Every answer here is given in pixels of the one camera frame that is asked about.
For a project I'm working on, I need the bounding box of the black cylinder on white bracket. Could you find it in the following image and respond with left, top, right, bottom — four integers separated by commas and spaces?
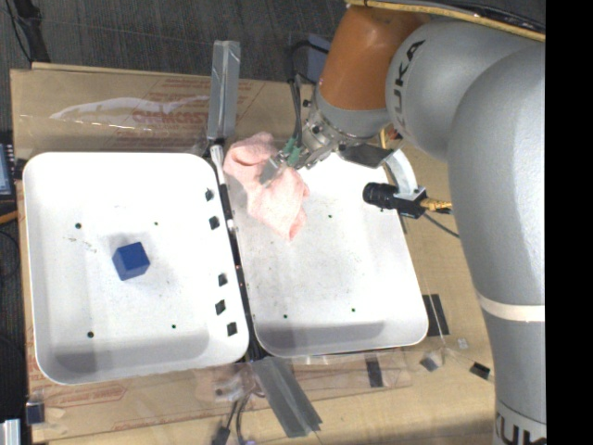
361, 148, 430, 221

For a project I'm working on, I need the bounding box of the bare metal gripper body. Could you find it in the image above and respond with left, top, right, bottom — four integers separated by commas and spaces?
275, 112, 347, 171

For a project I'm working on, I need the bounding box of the white plastic tray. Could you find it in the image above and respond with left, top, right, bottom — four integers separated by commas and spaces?
21, 151, 251, 386
221, 145, 430, 359

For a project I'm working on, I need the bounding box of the pink cloth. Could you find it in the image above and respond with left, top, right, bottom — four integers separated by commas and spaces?
221, 130, 311, 243

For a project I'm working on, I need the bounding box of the blue cube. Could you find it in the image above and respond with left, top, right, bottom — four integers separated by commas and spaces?
111, 241, 152, 282

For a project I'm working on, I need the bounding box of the brown cardboard board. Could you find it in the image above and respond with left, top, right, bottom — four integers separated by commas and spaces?
9, 61, 498, 445

